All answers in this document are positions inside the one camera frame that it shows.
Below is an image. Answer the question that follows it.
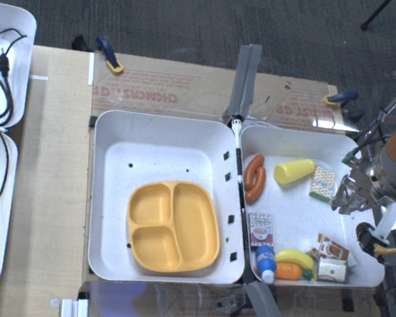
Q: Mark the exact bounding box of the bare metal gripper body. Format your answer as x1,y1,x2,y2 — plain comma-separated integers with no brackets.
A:
343,159,396,211

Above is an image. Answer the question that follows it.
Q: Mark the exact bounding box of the white and green patterned carton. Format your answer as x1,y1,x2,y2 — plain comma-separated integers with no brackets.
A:
307,164,339,204

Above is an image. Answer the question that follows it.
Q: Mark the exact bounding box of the white plastic tray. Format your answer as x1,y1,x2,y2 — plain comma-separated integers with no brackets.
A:
224,123,396,298
78,108,260,295

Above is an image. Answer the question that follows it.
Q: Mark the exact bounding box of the orange and white flat packet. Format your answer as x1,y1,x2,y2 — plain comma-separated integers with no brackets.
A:
309,232,353,263

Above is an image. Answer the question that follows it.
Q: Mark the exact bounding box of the yellow bottle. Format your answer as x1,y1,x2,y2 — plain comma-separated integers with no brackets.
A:
272,155,318,189

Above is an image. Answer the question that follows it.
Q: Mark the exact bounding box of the white and orange can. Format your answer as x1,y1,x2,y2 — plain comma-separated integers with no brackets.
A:
316,255,350,285

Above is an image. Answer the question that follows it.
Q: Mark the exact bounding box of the yellow banana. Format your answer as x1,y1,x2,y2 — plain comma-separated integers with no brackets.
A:
272,246,320,281

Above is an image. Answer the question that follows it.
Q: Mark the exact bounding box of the orange sausage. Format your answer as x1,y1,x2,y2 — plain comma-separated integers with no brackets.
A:
241,153,269,206

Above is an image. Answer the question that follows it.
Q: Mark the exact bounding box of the pink and white carton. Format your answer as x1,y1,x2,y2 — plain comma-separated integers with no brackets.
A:
243,211,278,252

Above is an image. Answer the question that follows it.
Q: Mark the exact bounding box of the orange carrot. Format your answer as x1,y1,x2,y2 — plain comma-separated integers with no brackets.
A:
273,261,315,284

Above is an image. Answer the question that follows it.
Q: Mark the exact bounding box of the blue bottle with white cap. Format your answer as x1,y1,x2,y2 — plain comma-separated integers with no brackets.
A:
252,244,279,286

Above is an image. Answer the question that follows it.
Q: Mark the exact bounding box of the yellow divided plate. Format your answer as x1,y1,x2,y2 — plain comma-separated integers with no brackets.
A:
120,175,227,280

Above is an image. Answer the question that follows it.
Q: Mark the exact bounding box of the black tripod leg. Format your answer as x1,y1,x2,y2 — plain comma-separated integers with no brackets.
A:
359,0,394,34

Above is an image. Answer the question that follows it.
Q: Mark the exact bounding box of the brown cardboard board red print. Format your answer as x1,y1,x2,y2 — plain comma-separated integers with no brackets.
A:
66,50,396,317

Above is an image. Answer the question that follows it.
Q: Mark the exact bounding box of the black cylinder on white bracket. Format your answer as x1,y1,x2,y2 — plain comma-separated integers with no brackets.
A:
353,197,396,261

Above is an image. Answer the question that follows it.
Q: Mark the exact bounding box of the black block with thin wires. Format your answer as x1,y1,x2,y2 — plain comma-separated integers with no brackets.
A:
222,111,245,128

